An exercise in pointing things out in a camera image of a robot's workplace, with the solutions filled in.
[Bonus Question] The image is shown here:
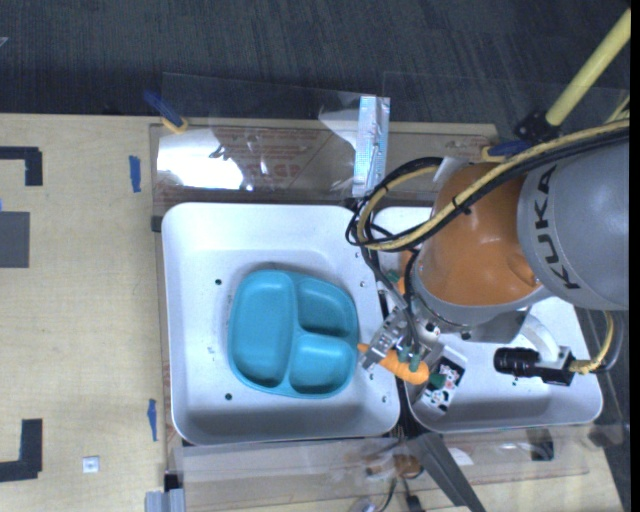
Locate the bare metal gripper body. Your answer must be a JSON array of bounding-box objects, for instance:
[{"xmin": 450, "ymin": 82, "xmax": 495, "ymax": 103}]
[{"xmin": 394, "ymin": 315, "xmax": 447, "ymax": 362}]

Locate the orange carrot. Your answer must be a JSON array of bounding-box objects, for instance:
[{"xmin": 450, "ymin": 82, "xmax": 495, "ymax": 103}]
[{"xmin": 356, "ymin": 342, "xmax": 431, "ymax": 386}]

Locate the white printed carton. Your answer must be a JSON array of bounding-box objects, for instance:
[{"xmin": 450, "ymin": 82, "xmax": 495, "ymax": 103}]
[{"xmin": 418, "ymin": 346, "xmax": 468, "ymax": 416}]

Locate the white plastic tray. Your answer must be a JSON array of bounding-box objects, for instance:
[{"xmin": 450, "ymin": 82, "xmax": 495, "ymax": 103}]
[
  {"xmin": 372, "ymin": 205, "xmax": 605, "ymax": 434},
  {"xmin": 160, "ymin": 201, "xmax": 402, "ymax": 447}
]

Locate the blue divided plate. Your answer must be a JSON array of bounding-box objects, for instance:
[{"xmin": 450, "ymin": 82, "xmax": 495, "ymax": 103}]
[{"xmin": 226, "ymin": 268, "xmax": 361, "ymax": 400}]

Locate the black cylinder on white bracket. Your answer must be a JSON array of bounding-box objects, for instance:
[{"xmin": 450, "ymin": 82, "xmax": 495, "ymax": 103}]
[{"xmin": 493, "ymin": 314, "xmax": 577, "ymax": 388}]

